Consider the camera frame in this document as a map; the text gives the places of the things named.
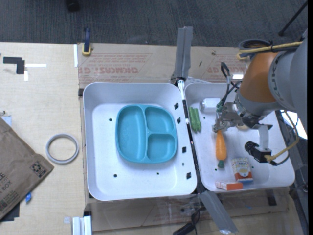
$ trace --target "orange carrot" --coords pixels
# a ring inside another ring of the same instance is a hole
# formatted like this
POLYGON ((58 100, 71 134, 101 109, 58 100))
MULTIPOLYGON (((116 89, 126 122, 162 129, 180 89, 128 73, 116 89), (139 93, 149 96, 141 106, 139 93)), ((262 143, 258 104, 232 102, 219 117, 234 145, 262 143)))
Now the orange carrot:
POLYGON ((215 155, 216 155, 216 158, 219 160, 218 167, 224 168, 224 160, 227 157, 227 149, 226 149, 225 140, 224 140, 224 137, 223 137, 221 130, 217 131, 216 144, 215 144, 215 155))

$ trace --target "white tray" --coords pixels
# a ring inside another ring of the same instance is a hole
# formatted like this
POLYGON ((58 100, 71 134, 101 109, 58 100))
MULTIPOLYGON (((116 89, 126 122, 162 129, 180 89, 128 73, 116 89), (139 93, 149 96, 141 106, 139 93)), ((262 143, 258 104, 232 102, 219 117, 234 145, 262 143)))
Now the white tray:
MULTIPOLYGON (((226 92, 226 84, 218 83, 192 83, 185 87, 185 96, 188 107, 199 109, 199 103, 205 98, 221 99, 226 92)), ((235 93, 231 93, 227 101, 233 102, 235 93)), ((200 169, 200 176, 203 185, 210 191, 224 191, 215 187, 215 181, 235 180, 231 167, 231 159, 237 157, 247 157, 250 163, 250 169, 253 176, 252 183, 244 183, 243 190, 259 188, 287 187, 293 184, 295 179, 294 169, 290 159, 279 166, 272 166, 268 163, 259 163, 245 150, 245 143, 252 141, 259 143, 259 133, 257 130, 239 130, 237 127, 231 127, 223 136, 227 147, 227 159, 225 168, 217 167, 218 160, 215 157, 215 138, 216 134, 212 131, 212 125, 215 123, 216 114, 202 113, 199 110, 201 121, 201 132, 192 132, 195 149, 200 169)), ((272 124, 269 130, 269 148, 272 155, 284 149, 285 143, 279 129, 275 113, 269 114, 260 123, 272 124)), ((281 161, 287 153, 277 158, 281 161)))
POLYGON ((87 183, 94 198, 110 201, 180 196, 195 190, 194 160, 177 87, 169 83, 92 83, 84 89, 83 100, 87 183), (171 160, 138 164, 119 155, 115 144, 116 117, 129 104, 151 104, 172 114, 178 143, 171 160))

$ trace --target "table surface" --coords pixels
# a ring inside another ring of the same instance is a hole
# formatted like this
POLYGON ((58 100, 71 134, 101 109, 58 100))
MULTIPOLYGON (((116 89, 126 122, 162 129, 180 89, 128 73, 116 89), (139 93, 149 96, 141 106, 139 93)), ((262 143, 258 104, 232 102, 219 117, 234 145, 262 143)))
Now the table surface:
MULTIPOLYGON (((148 53, 153 53, 153 47, 146 48, 148 53)), ((171 66, 171 62, 175 61, 175 47, 163 48, 167 51, 161 53, 170 56, 170 61, 166 62, 171 66)), ((74 45, 64 44, 0 43, 0 110, 12 116, 14 131, 44 157, 47 157, 46 142, 59 133, 73 135, 80 144, 80 151, 83 150, 79 69, 75 67, 74 50, 74 45), (3 63, 4 56, 22 57, 26 64, 46 64, 46 67, 27 68, 28 81, 25 82, 24 75, 16 74, 16 65, 3 63)), ((58 159, 65 159, 74 153, 74 146, 70 141, 59 140, 53 143, 50 152, 58 159)), ((54 170, 32 191, 31 201, 21 201, 20 216, 14 221, 0 223, 0 234, 71 234, 71 225, 67 220, 81 217, 85 208, 83 164, 82 152, 67 165, 54 164, 54 170)), ((256 230, 258 234, 273 234, 273 231, 281 234, 282 230, 284 234, 302 234, 294 203, 288 194, 286 198, 289 205, 286 211, 235 217, 233 221, 239 234, 256 233, 256 230)), ((95 234, 172 234, 181 226, 140 227, 95 234)), ((203 221, 198 233, 221 234, 212 226, 212 220, 203 221)))

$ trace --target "blue plate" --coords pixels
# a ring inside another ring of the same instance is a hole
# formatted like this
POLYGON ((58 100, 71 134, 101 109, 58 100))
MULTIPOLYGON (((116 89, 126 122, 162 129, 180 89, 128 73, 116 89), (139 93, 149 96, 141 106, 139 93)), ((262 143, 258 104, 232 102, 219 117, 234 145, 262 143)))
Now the blue plate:
POLYGON ((134 163, 163 163, 176 153, 177 132, 172 115, 161 107, 131 104, 117 114, 116 147, 134 163))

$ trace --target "brown paper bag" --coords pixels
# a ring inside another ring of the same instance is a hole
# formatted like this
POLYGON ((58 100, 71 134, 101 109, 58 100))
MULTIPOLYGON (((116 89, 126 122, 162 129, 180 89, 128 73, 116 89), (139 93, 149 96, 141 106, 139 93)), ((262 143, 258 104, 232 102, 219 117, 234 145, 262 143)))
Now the brown paper bag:
POLYGON ((32 191, 54 166, 0 118, 0 219, 32 191))

